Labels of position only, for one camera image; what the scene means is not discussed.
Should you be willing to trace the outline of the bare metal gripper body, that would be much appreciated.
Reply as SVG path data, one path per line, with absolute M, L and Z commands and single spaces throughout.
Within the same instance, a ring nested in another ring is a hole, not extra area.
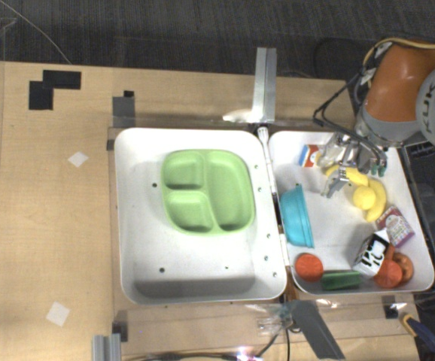
M 337 149 L 333 162 L 343 167 L 356 168 L 359 172 L 386 172 L 386 152 L 366 138 L 335 132 L 333 147 Z

